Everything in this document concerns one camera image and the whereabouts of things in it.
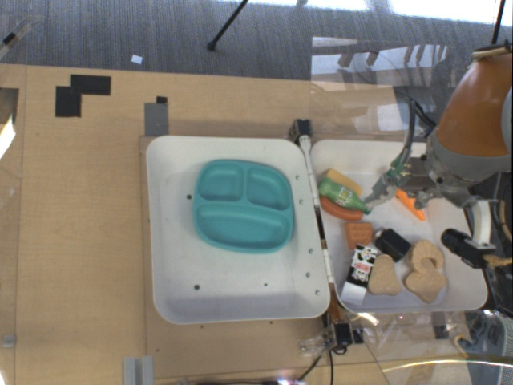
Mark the yellow toy cheese wedge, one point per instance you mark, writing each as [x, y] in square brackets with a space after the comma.
[340, 177]

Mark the green plastic bottle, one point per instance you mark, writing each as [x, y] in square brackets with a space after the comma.
[338, 193]

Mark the orange toy carrot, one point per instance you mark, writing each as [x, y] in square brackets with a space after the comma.
[414, 207]

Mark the black cylinder on white bracket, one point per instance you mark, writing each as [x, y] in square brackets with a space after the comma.
[467, 247]

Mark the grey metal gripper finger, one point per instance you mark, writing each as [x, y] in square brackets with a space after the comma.
[382, 191]
[424, 199]

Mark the teal divided plate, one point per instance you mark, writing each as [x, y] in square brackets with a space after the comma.
[240, 219]

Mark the white plastic tray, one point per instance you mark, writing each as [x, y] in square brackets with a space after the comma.
[449, 295]
[240, 287]

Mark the orange toy biscuit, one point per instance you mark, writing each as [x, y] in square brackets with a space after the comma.
[358, 234]

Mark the tan toy croissant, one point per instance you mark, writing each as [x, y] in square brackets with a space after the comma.
[425, 279]

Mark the tan toy bread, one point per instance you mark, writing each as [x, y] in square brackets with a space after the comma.
[384, 279]

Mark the cow print milk carton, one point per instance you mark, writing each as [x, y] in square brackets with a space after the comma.
[360, 271]

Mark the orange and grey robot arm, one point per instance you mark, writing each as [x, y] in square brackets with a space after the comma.
[469, 110]

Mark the black can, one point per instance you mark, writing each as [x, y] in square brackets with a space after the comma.
[394, 245]

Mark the thin black and white rod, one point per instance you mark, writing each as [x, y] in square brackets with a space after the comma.
[310, 175]

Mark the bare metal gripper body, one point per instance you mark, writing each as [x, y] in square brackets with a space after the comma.
[421, 179]

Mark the orange toy sausage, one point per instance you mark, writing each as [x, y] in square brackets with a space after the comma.
[340, 211]

